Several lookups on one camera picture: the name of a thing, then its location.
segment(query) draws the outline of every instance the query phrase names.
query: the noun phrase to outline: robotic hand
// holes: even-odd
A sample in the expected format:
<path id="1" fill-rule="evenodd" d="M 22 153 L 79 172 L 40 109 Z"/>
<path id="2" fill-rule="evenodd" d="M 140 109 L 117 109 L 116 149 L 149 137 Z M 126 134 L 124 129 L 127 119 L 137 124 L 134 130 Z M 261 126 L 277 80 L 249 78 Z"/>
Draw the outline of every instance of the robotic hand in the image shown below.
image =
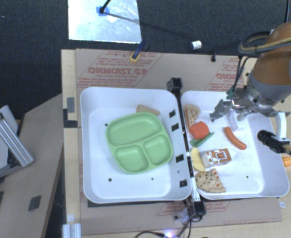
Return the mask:
<path id="1" fill-rule="evenodd" d="M 263 38 L 266 38 L 264 45 L 246 47 L 250 42 Z M 258 60 L 248 77 L 247 85 L 236 89 L 248 59 L 240 66 L 242 57 L 239 57 L 235 84 L 227 92 L 228 101 L 219 101 L 215 111 L 210 114 L 212 121 L 230 109 L 239 113 L 238 120 L 257 112 L 274 117 L 278 112 L 272 107 L 291 94 L 291 23 L 280 25 L 272 33 L 261 32 L 248 37 L 240 44 L 239 51 L 249 57 L 259 55 Z"/>

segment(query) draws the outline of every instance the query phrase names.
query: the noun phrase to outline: toy hot dog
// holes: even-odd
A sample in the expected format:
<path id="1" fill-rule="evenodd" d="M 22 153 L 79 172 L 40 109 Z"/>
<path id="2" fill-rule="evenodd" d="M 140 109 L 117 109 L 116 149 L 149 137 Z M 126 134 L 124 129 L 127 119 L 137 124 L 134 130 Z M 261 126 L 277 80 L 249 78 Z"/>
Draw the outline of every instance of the toy hot dog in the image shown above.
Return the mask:
<path id="1" fill-rule="evenodd" d="M 233 131 L 231 130 L 230 127 L 226 127 L 225 128 L 225 134 L 226 134 L 227 138 L 229 139 L 229 141 L 234 146 L 236 146 L 240 150 L 245 150 L 246 149 L 246 144 L 244 144 L 243 142 L 241 142 L 239 139 L 236 138 L 236 136 L 233 134 Z"/>

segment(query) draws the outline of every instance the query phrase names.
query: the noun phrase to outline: white tray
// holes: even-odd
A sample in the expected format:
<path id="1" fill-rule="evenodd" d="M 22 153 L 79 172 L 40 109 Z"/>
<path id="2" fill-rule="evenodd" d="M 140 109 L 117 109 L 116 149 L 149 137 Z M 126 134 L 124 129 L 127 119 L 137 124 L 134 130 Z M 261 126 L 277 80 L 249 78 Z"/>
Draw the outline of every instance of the white tray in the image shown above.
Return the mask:
<path id="1" fill-rule="evenodd" d="M 223 128 L 230 125 L 229 116 L 226 115 L 214 122 L 209 118 L 209 113 L 214 111 L 219 100 L 225 98 L 225 93 L 202 91 L 188 91 L 181 98 L 183 106 L 194 104 L 200 108 L 201 114 L 196 121 L 205 122 L 209 130 L 215 133 L 198 147 L 200 153 L 223 148 L 234 151 L 231 162 L 216 167 L 227 191 L 207 193 L 198 189 L 198 192 L 211 200 L 275 197 L 287 194 L 290 185 L 281 156 L 257 139 L 260 130 L 273 132 L 270 119 L 262 114 L 248 115 L 244 129 L 234 132 L 235 136 L 247 145 L 245 150 L 239 150 L 229 142 L 223 132 Z M 192 140 L 188 132 L 187 139 Z"/>
<path id="2" fill-rule="evenodd" d="M 172 160 L 154 170 L 131 175 L 116 164 L 106 142 L 112 120 L 135 113 L 138 104 L 161 112 L 158 116 L 173 144 Z M 83 187 L 95 203 L 174 201 L 191 192 L 188 164 L 175 96 L 166 90 L 91 87 L 80 97 Z"/>

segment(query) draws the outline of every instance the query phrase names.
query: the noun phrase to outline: green plate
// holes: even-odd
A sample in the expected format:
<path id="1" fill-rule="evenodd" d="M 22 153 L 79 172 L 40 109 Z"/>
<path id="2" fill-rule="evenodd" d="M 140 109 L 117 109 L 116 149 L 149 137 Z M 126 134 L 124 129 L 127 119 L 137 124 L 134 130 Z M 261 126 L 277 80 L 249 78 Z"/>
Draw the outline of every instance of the green plate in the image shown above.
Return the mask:
<path id="1" fill-rule="evenodd" d="M 110 122 L 106 138 L 116 163 L 129 174 L 158 168 L 173 156 L 170 137 L 152 113 L 135 113 Z"/>

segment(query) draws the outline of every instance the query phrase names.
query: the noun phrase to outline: toy pizza slice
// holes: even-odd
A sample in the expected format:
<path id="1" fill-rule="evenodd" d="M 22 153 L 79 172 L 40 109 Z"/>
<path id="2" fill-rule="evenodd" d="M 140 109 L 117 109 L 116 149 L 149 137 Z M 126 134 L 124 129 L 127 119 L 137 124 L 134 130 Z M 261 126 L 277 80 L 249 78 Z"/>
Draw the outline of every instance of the toy pizza slice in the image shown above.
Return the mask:
<path id="1" fill-rule="evenodd" d="M 219 179 L 216 169 L 211 169 L 208 172 L 198 172 L 195 175 L 196 185 L 205 192 L 223 193 L 226 188 Z"/>
<path id="2" fill-rule="evenodd" d="M 142 104 L 139 104 L 137 105 L 136 107 L 136 112 L 150 112 L 152 114 L 155 114 L 156 116 L 159 116 L 160 115 L 160 111 L 157 111 L 155 109 L 151 109 L 145 105 L 142 105 Z"/>
<path id="3" fill-rule="evenodd" d="M 195 121 L 200 114 L 199 107 L 193 104 L 184 105 L 184 116 L 187 128 L 195 124 Z"/>

